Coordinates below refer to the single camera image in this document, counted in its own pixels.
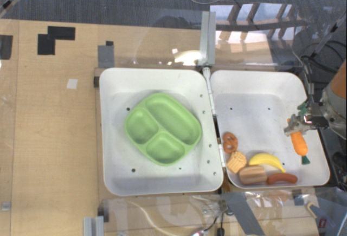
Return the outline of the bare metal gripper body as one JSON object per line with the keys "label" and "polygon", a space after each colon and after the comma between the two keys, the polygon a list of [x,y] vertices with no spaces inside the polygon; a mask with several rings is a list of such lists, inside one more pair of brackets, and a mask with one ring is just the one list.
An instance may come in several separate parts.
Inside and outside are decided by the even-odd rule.
{"label": "bare metal gripper body", "polygon": [[306,109],[304,113],[306,123],[310,123],[314,128],[336,130],[339,114],[328,102],[307,101],[304,103],[304,108]]}

